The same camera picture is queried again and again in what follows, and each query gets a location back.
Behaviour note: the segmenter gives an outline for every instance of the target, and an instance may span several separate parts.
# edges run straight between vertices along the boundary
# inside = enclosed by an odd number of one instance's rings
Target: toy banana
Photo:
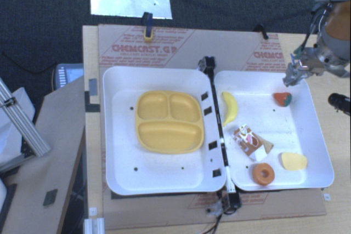
[[[227,125],[229,122],[234,121],[237,115],[237,103],[235,98],[228,92],[223,92],[223,98],[227,104],[227,115],[223,122],[223,126]]]

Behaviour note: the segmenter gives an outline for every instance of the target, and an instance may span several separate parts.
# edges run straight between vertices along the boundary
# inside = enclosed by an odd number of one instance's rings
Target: white tray
[[[224,138],[230,164],[231,179],[246,191],[303,189],[327,187],[334,172],[305,80],[286,88],[283,73],[222,71],[215,77],[219,110],[224,121],[227,108],[222,92],[230,92],[238,104],[237,118],[224,127]],[[278,106],[273,93],[289,92],[292,102]],[[230,137],[239,126],[247,124],[254,133],[274,144],[272,151],[261,160],[270,164],[275,179],[268,186],[256,184],[251,176],[255,162]],[[308,159],[306,169],[287,171],[280,163],[280,154],[295,152]]]
[[[151,152],[138,142],[135,108],[138,98],[150,90],[179,91],[192,95],[203,115],[205,139],[196,151],[168,155]],[[201,95],[208,98],[201,100]],[[106,135],[106,180],[115,193],[211,192],[225,183],[225,170],[219,142],[217,119],[210,81],[198,70],[150,69],[116,66],[103,77]],[[209,149],[209,143],[217,147]],[[216,170],[220,175],[213,176]]]

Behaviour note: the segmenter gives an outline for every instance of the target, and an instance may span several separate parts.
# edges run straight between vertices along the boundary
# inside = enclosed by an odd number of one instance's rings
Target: wooden table
[[[304,35],[278,34],[286,62],[290,53],[304,40]],[[309,45],[316,40],[311,36]],[[83,27],[84,79],[85,91],[89,91],[89,79],[98,77],[99,51],[98,27]],[[316,113],[322,128],[326,146],[335,172],[334,183],[323,191],[331,200],[325,202],[327,215],[305,218],[267,219],[255,221],[223,222],[217,229],[220,233],[347,233],[351,229],[351,180],[350,180],[350,117],[336,112],[327,103],[331,93],[350,94],[350,80],[340,79],[329,73],[322,77],[310,77],[307,80]],[[100,103],[100,93],[90,96],[91,104]],[[103,217],[103,195],[101,174],[100,114],[86,114],[87,169],[88,169],[88,207],[95,208],[89,218]],[[202,233],[212,224],[148,227],[138,229],[109,230],[109,234],[139,233]]]

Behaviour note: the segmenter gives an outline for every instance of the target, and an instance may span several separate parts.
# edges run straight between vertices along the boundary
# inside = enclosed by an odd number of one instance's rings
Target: toy donut
[[[267,163],[260,163],[253,168],[252,176],[256,183],[268,185],[274,180],[274,170]]]

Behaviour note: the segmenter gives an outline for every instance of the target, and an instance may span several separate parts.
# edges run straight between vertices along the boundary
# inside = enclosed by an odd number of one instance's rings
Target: yellow divided plate
[[[140,144],[159,153],[190,153],[203,143],[203,119],[197,100],[174,91],[142,94],[135,111]]]

